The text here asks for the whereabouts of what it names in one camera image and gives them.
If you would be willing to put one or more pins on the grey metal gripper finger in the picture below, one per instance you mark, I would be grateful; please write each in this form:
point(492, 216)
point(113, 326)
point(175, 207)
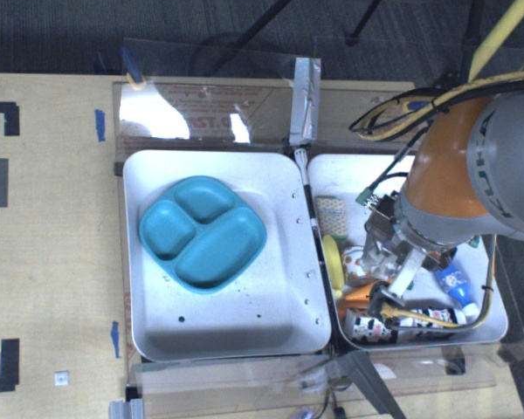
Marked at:
point(370, 253)
point(390, 264)

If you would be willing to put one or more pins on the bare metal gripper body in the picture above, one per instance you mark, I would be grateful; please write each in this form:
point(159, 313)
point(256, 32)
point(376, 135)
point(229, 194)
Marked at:
point(386, 227)

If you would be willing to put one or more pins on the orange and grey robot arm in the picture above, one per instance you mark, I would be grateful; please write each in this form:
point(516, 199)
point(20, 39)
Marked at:
point(450, 177)

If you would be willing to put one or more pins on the white packet with orange print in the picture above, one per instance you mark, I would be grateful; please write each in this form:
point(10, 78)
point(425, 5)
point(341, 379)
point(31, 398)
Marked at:
point(353, 266)

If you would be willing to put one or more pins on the yellow banana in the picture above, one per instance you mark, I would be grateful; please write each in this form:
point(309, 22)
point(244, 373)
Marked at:
point(333, 260)

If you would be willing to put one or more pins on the orange carrot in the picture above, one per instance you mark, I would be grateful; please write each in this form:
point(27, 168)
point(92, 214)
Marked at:
point(354, 296)

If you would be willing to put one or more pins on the yellow and green patterned packet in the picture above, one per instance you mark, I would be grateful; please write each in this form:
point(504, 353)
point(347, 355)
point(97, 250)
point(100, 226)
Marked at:
point(332, 216)

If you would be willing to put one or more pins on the white plastic tray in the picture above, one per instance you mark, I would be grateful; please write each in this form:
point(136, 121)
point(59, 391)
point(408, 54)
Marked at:
point(345, 177)
point(253, 312)

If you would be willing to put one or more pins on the blue and white bottle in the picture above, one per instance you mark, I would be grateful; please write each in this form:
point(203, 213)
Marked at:
point(454, 284)

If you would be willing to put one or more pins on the cow print carton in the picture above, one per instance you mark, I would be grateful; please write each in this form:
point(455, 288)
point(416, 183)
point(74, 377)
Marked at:
point(369, 327)

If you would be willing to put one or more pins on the blue divided plate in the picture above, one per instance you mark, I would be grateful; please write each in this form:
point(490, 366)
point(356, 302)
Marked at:
point(209, 242)

